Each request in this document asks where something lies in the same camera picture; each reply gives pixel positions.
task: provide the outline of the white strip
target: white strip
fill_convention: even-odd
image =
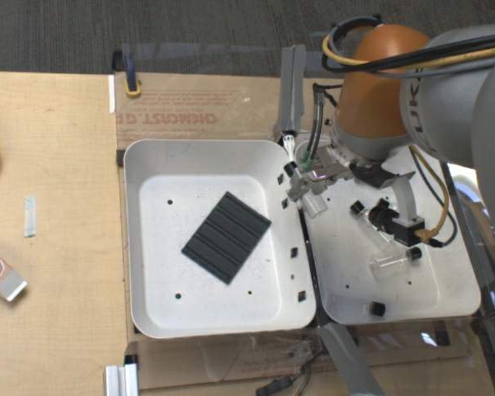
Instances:
[[[110,100],[110,113],[116,112],[116,77],[108,75],[108,99]]]
[[[35,216],[36,196],[28,195],[24,199],[24,238],[35,236],[36,216]]]

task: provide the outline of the wooden table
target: wooden table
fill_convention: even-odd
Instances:
[[[0,299],[0,396],[102,395],[126,348],[125,286],[107,76],[0,73],[0,255],[27,280]],[[36,196],[36,236],[24,199]],[[477,338],[469,359],[375,367],[389,394],[494,394]],[[254,394],[267,379],[144,394]],[[282,396],[294,394],[294,389]],[[347,394],[337,373],[305,392]]]

